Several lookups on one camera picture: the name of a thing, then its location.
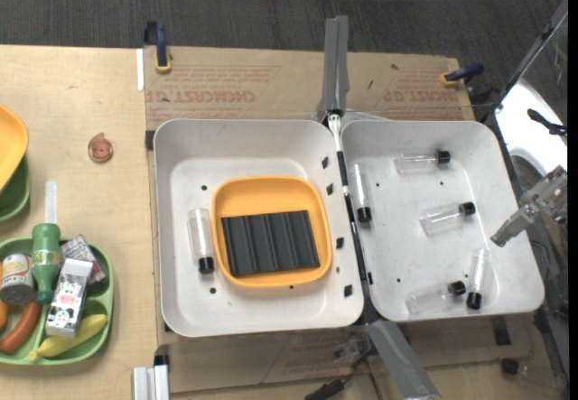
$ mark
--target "yellow banana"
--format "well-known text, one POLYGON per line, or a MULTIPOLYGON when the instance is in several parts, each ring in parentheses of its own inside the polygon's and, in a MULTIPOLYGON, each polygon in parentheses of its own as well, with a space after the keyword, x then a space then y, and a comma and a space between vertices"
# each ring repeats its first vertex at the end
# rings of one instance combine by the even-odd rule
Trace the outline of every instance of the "yellow banana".
POLYGON ((90 315, 80 320, 79 331, 76 338, 64 338, 62 336, 52 336, 44 340, 37 350, 32 350, 28 353, 30 360, 35 360, 37 357, 55 357, 62 352, 66 352, 73 347, 78 346, 85 340, 89 340, 107 324, 108 318, 104 314, 90 315))

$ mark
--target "black cap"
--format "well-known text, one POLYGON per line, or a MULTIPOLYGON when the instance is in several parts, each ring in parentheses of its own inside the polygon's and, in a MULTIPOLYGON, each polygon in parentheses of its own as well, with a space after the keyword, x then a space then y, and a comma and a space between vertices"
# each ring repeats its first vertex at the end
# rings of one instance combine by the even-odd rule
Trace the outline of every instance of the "black cap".
POLYGON ((215 264, 212 257, 202 257, 199 259, 199 272, 202 274, 212 274, 215 271, 215 264))
POLYGON ((512 358, 504 358, 502 360, 502 372, 508 375, 516 375, 520 369, 520 364, 512 358))
POLYGON ((479 310, 481 307, 481 294, 480 293, 469 293, 468 300, 466 304, 472 310, 479 310))
POLYGON ((359 208, 358 220, 361 223, 369 222, 371 220, 371 208, 359 208))
POLYGON ((444 150, 435 150, 435 156, 438 164, 447 164, 452 159, 450 152, 444 150))
POLYGON ((454 281, 448 284, 448 291, 453 295, 466 294, 466 285, 463 281, 454 281))
POLYGON ((460 206, 463 209, 464 216, 470 216, 476 213, 476 206, 473 202, 464 202, 460 204, 460 206))

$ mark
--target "clear plastic vial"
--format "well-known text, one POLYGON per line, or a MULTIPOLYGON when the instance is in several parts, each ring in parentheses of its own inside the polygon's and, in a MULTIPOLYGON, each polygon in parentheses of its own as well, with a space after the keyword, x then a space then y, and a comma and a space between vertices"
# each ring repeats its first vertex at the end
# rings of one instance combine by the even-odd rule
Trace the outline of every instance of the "clear plastic vial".
POLYGON ((422 213, 419 221, 427 235, 433 235, 449 228, 459 227, 463 220, 475 214, 473 202, 459 204, 454 202, 437 208, 428 209, 422 213))
POLYGON ((199 272, 210 274, 215 271, 215 246, 213 244, 213 231, 210 226, 210 214, 208 209, 193 209, 189 212, 189 240, 193 258, 197 259, 199 272))
POLYGON ((443 310, 455 303, 455 298, 466 293, 462 281, 438 283, 412 291, 406 296, 406 307, 412 315, 431 310, 443 310))
POLYGON ((423 172, 434 170, 440 164, 447 164, 452 159, 449 151, 406 152, 394 160, 399 173, 423 172))
POLYGON ((533 360, 504 358, 501 361, 501 368, 505 377, 544 395, 560 395, 566 389, 564 374, 533 360))
POLYGON ((472 310, 481 308, 481 299, 488 284, 489 250, 476 249, 471 258, 470 286, 466 304, 472 310))
POLYGON ((353 164, 348 182, 351 188, 351 200, 359 222, 371 221, 371 196, 366 178, 366 170, 363 164, 353 164))

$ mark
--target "blue clamp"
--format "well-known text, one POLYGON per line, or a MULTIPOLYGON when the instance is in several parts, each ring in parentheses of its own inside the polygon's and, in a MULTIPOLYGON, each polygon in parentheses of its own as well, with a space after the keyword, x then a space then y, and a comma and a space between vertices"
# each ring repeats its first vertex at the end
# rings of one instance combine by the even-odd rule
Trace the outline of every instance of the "blue clamp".
POLYGON ((156 45, 154 52, 154 69, 164 74, 171 70, 171 55, 166 50, 166 30, 164 24, 149 21, 144 30, 144 43, 156 45))
POLYGON ((464 83, 467 84, 472 78, 484 72, 484 70, 486 69, 483 64, 471 64, 454 72, 443 73, 440 76, 440 82, 442 82, 444 87, 454 87, 460 79, 463 79, 464 83))

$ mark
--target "tin can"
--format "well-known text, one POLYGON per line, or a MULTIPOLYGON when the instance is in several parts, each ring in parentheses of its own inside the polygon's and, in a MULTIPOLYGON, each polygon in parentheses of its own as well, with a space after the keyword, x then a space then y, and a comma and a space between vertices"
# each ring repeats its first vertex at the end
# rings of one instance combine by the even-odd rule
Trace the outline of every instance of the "tin can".
POLYGON ((34 298, 31 258, 26 254, 11 254, 2 262, 0 299, 8 305, 20 305, 34 298))

